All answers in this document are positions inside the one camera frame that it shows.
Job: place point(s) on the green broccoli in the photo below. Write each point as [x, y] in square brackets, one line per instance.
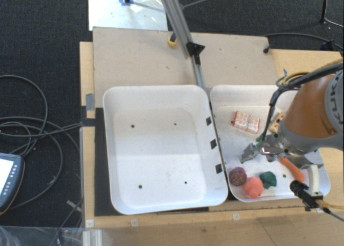
[268, 179]

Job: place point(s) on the pink toy food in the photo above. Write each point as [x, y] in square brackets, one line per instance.
[253, 187]

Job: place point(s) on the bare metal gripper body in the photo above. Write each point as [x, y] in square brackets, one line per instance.
[272, 145]

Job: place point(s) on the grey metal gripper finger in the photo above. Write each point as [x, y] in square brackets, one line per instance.
[250, 151]

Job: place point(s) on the black cylinder on white bracket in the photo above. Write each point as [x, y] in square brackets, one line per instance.
[313, 179]

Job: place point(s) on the orange and white carton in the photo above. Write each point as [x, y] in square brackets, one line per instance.
[246, 122]

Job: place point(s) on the orange carrot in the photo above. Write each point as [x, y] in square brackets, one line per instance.
[293, 169]

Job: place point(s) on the white plastic tray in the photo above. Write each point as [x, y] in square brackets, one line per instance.
[156, 156]
[233, 100]

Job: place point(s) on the purple grapes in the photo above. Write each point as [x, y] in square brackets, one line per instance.
[237, 176]

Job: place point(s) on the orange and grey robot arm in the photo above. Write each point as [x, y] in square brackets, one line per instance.
[309, 110]

